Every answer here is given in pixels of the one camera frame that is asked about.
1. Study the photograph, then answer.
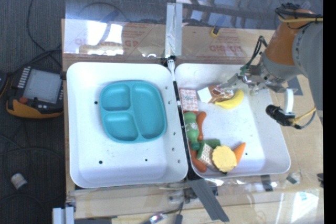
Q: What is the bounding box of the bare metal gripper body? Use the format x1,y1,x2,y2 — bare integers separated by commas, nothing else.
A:
238,65,288,93

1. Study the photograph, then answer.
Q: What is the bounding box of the yellow banana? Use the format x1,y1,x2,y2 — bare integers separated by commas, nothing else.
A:
214,89,245,110

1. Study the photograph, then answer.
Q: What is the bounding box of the white plastic tray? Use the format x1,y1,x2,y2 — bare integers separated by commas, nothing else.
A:
66,61,189,189
174,62,291,180

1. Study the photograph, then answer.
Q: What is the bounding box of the orange and white patterned carton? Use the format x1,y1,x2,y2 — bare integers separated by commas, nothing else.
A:
178,88,200,113

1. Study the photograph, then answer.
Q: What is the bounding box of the orange sausage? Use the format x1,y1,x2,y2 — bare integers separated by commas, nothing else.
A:
189,148,208,173
196,111,207,142

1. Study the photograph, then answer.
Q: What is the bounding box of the green bottle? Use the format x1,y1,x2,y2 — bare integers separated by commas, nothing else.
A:
183,111,201,151

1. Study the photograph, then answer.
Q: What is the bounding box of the orange carrot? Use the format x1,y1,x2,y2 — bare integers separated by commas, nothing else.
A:
233,142,247,165

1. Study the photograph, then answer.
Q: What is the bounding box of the green and orange patterned carton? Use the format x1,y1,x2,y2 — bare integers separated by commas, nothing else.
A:
196,138,222,169

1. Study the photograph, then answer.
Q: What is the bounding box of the yellow round biscuit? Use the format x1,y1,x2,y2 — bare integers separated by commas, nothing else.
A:
212,145,238,173

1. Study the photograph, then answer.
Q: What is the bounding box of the blue divided plate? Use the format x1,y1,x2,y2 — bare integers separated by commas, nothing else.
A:
99,80,168,144

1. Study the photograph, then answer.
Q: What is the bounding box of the brown cardboard board, red print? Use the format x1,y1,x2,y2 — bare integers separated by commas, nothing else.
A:
60,18,324,224

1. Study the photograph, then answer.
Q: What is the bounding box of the small grey can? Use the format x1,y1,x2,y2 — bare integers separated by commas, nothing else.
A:
10,173,28,190

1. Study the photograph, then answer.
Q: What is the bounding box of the black cylinder on white bracket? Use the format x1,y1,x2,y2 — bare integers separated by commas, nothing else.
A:
265,88,296,127

